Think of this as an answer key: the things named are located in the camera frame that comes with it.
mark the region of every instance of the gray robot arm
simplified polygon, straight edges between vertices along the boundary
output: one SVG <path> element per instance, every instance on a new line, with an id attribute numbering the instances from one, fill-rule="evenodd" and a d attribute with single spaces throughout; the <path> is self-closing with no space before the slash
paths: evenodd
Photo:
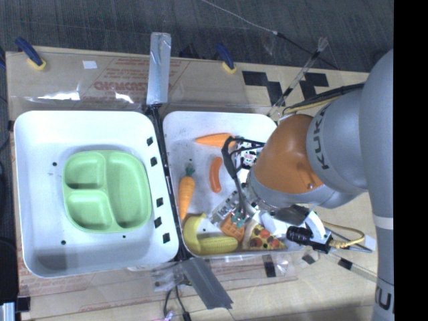
<path id="1" fill-rule="evenodd" d="M 368 191 L 379 249 L 372 319 L 394 320 L 393 50 L 363 89 L 308 118 L 280 123 L 250 171 L 250 190 L 284 221 L 295 203 L 336 208 Z"/>

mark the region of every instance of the green divided plate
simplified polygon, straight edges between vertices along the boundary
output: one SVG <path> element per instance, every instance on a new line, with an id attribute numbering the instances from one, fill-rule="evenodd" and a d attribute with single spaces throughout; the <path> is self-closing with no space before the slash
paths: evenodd
<path id="1" fill-rule="evenodd" d="M 152 213 L 146 169 L 127 152 L 73 154 L 64 165 L 62 187 L 67 216 L 82 231 L 130 231 Z"/>

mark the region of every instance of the plastic carrot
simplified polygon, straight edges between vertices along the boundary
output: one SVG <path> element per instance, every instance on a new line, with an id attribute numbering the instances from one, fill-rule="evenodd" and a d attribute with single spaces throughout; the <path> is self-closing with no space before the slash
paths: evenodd
<path id="1" fill-rule="evenodd" d="M 193 191 L 195 191 L 195 180 L 192 174 L 195 170 L 191 167 L 186 168 L 186 176 L 180 180 L 179 185 L 179 215 L 184 220 L 192 200 Z"/>
<path id="2" fill-rule="evenodd" d="M 196 142 L 198 144 L 204 144 L 204 145 L 210 145 L 210 146 L 218 146 L 223 147 L 225 144 L 225 141 L 230 137 L 233 136 L 230 133 L 216 133 L 216 134 L 210 134 L 209 136 L 201 136 L 199 138 L 196 138 Z"/>

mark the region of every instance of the black connector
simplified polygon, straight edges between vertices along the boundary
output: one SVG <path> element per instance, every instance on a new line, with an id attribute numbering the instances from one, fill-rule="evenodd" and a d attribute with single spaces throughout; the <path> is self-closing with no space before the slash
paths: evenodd
<path id="1" fill-rule="evenodd" d="M 290 226 L 287 229 L 286 237 L 288 240 L 298 243 L 299 245 L 311 246 L 315 251 L 328 253 L 331 247 L 328 245 L 333 239 L 332 236 L 327 239 L 326 243 L 317 243 L 312 241 L 314 234 L 308 228 Z"/>

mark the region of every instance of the orange carrot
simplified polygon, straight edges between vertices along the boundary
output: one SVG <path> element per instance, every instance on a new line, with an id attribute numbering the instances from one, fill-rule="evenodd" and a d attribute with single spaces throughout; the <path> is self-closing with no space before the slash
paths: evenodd
<path id="1" fill-rule="evenodd" d="M 180 180 L 179 184 L 179 215 L 184 220 L 192 200 L 193 191 L 195 191 L 195 180 L 191 175 L 195 172 L 192 168 L 186 168 L 186 176 Z"/>
<path id="2" fill-rule="evenodd" d="M 223 147 L 225 144 L 225 141 L 230 137 L 233 136 L 230 133 L 217 133 L 217 134 L 210 134 L 209 136 L 201 136 L 199 138 L 196 138 L 196 142 L 198 144 L 204 144 L 204 145 L 211 145 L 211 146 L 218 146 Z"/>
<path id="3" fill-rule="evenodd" d="M 214 193 L 220 193 L 221 185 L 219 180 L 220 167 L 223 164 L 221 157 L 215 157 L 209 168 L 209 182 L 211 183 L 211 189 Z"/>

